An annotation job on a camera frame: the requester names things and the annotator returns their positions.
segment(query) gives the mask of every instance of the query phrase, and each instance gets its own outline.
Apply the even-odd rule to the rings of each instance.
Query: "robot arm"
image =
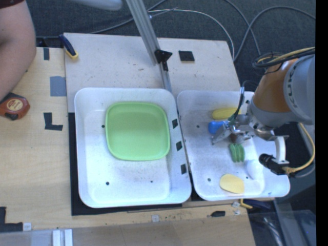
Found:
[[[314,125],[315,128],[315,50],[305,49],[297,55],[302,54],[301,57],[279,56],[266,64],[269,68],[247,104],[246,114],[238,114],[244,104],[244,87],[241,87],[237,111],[228,120],[220,121],[219,126],[217,121],[209,124],[209,130],[218,127],[215,132],[212,130],[212,144],[233,136],[236,143],[260,137],[279,145],[287,136],[276,136],[273,130],[287,122]],[[288,161],[284,158],[279,160],[262,154],[259,160],[274,173],[286,174],[283,167]]]

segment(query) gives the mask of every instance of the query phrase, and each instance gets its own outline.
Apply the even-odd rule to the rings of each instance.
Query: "wooden table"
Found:
[[[31,109],[20,120],[0,117],[0,206],[7,207],[6,223],[31,223],[33,230],[52,230],[115,229],[159,222],[173,229],[181,241],[190,240],[185,235],[194,230],[194,236],[203,234],[207,240],[220,236],[234,239],[235,244],[254,245],[247,211],[232,207],[232,200],[186,201],[172,209],[71,216],[68,100],[50,91],[52,78],[67,77],[65,57],[63,49],[38,48],[34,62],[13,90],[28,99]],[[235,90],[239,83],[236,76],[233,79]],[[52,123],[62,125],[62,130],[45,129],[44,113],[52,113]],[[226,215],[209,218],[215,211],[225,211]],[[161,230],[160,224],[152,227]]]

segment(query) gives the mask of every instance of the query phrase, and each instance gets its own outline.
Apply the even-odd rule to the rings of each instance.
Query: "white tray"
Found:
[[[211,144],[208,123],[213,120],[212,111],[237,107],[239,96],[239,92],[232,91],[182,91],[178,95],[180,123],[195,191],[201,198],[210,201],[282,197],[290,190],[290,182],[286,175],[277,176],[263,167],[258,177],[252,179],[245,169],[247,161],[258,162],[258,157],[262,153],[276,155],[273,141],[264,141],[258,137],[245,141],[244,163],[232,162],[228,140]],[[250,100],[252,96],[253,92],[245,92],[246,100]],[[243,114],[245,109],[246,104],[241,108]],[[226,173],[233,174],[244,181],[243,194],[231,193],[220,187],[220,179]]]
[[[106,110],[121,101],[152,102],[165,110],[171,138],[166,157],[124,161],[110,153],[104,128]],[[169,91],[83,88],[77,92],[74,103],[78,190],[84,204],[92,208],[175,204],[190,197],[186,153],[180,145],[181,129],[174,123],[178,121],[176,102]]]

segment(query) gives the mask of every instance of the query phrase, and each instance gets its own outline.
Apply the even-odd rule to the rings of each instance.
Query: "metal bracket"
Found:
[[[172,55],[171,52],[163,51],[163,50],[160,50],[160,49],[157,49],[155,51],[155,56],[156,56],[157,62],[158,63],[162,63],[163,69],[165,71],[168,71],[169,70],[167,61],[169,60],[169,58],[171,57],[171,55]]]

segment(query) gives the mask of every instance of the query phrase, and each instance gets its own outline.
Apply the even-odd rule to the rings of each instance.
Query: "green plate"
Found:
[[[165,111],[149,102],[117,102],[106,112],[106,139],[110,152],[123,160],[156,160],[170,150]]]

